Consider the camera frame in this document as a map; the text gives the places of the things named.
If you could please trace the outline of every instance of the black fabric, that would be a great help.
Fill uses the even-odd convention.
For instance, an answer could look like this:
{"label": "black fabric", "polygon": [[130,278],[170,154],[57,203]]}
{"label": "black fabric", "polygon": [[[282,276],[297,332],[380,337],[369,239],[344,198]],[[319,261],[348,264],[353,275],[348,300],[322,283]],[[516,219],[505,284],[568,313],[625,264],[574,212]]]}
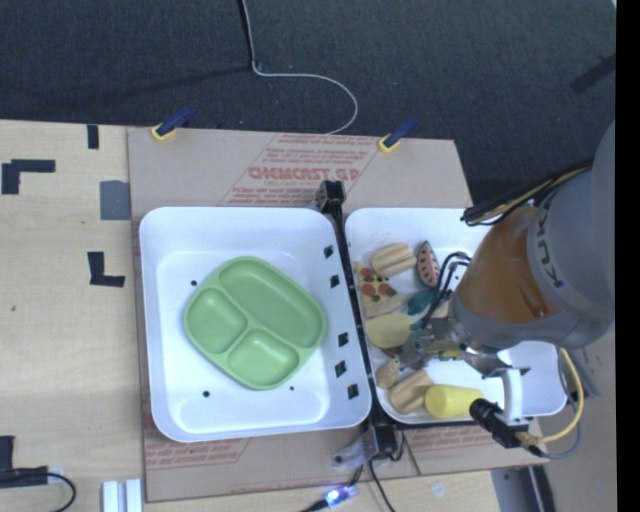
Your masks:
{"label": "black fabric", "polygon": [[[611,0],[247,0],[264,72],[339,80],[344,133],[454,139],[475,201],[593,156],[615,117]],[[349,97],[251,72],[239,0],[0,3],[0,118],[324,133]]]}

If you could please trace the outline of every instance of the toy pizza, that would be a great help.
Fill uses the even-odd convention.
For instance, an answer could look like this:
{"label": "toy pizza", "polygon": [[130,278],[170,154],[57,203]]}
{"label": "toy pizza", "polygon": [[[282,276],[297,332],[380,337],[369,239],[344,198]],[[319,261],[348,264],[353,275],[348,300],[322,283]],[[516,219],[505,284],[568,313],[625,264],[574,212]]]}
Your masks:
{"label": "toy pizza", "polygon": [[374,318],[398,309],[407,296],[389,284],[389,279],[376,274],[373,269],[356,261],[356,275],[364,316]]}

